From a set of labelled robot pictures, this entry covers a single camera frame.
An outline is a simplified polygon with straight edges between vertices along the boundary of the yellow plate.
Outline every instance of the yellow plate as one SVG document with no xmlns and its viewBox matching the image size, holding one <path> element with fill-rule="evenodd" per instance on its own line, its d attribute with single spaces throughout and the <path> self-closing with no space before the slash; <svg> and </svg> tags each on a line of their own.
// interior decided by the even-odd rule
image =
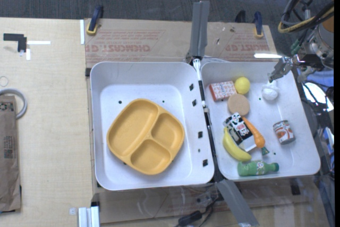
<svg viewBox="0 0 340 227">
<path fill-rule="evenodd" d="M 110 151 L 147 175 L 165 170 L 184 141 L 184 128 L 174 115 L 147 99 L 130 102 L 106 135 Z"/>
</svg>

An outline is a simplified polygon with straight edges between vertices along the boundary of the green drink bottle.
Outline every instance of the green drink bottle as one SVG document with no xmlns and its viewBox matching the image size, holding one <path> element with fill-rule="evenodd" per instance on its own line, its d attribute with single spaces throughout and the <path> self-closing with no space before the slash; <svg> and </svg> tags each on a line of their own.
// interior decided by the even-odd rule
<svg viewBox="0 0 340 227">
<path fill-rule="evenodd" d="M 252 161 L 248 164 L 239 162 L 237 165 L 237 172 L 240 176 L 265 175 L 268 172 L 277 172 L 278 169 L 277 163 L 268 164 L 261 160 Z"/>
</svg>

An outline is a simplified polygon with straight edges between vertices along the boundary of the yellow lemon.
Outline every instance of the yellow lemon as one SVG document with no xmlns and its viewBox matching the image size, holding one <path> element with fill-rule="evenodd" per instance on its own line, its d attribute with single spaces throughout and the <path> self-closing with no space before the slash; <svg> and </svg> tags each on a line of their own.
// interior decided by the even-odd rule
<svg viewBox="0 0 340 227">
<path fill-rule="evenodd" d="M 235 81 L 235 89 L 239 94 L 246 94 L 250 89 L 250 81 L 246 77 L 240 77 Z"/>
</svg>

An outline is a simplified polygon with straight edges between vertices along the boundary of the soda can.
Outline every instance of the soda can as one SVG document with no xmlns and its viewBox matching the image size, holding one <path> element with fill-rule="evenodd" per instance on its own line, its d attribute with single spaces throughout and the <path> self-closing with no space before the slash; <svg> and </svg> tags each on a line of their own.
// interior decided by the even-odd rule
<svg viewBox="0 0 340 227">
<path fill-rule="evenodd" d="M 288 144 L 295 140 L 293 131 L 287 120 L 275 123 L 273 128 L 280 144 Z"/>
</svg>

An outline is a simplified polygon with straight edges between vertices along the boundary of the white tray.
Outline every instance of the white tray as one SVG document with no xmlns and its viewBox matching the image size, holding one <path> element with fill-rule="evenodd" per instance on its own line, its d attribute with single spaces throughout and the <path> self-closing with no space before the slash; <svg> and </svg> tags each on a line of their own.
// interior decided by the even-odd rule
<svg viewBox="0 0 340 227">
<path fill-rule="evenodd" d="M 193 67 L 181 62 L 102 62 L 92 68 L 90 79 L 95 172 L 103 188 L 185 186 L 211 180 L 214 165 Z M 106 144 L 111 123 L 129 102 L 137 98 L 159 104 L 184 126 L 185 139 L 180 151 L 170 166 L 157 175 L 145 175 L 125 165 Z"/>
<path fill-rule="evenodd" d="M 201 68 L 202 81 L 205 88 L 206 103 L 210 109 L 212 135 L 216 148 L 219 169 L 224 177 L 241 181 L 266 179 L 299 175 L 313 175 L 320 169 L 318 155 L 308 120 L 306 118 L 293 74 L 290 72 L 277 80 L 279 96 L 274 101 L 262 97 L 262 86 L 268 82 L 267 74 L 272 72 L 276 63 L 234 63 L 210 62 Z M 235 81 L 245 76 L 251 82 L 249 93 L 250 112 L 247 119 L 261 132 L 266 140 L 266 148 L 270 151 L 262 157 L 261 151 L 251 152 L 252 159 L 263 159 L 266 162 L 279 164 L 279 171 L 263 176 L 240 177 L 237 173 L 238 161 L 224 149 L 223 121 L 231 115 L 227 109 L 227 101 L 214 102 L 209 84 L 223 81 Z M 296 137 L 294 142 L 281 145 L 273 131 L 273 125 L 281 120 L 288 120 Z"/>
</svg>

